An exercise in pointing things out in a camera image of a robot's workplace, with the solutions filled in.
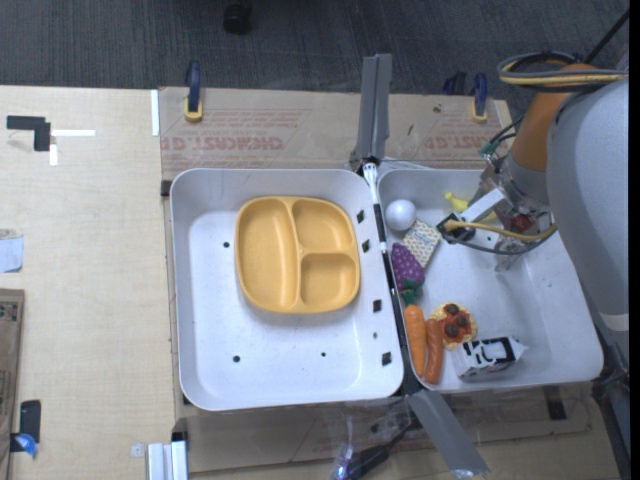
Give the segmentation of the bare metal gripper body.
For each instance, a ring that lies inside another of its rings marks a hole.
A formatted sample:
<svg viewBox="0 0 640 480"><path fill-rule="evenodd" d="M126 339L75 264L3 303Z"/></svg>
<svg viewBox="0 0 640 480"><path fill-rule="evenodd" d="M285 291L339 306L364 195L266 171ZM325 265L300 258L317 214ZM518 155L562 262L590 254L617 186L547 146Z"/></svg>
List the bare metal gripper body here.
<svg viewBox="0 0 640 480"><path fill-rule="evenodd" d="M552 215L546 207L527 206L529 199L503 186L499 186L498 190L501 199L493 206L493 212L507 236L515 239L546 239L553 234Z"/></svg>

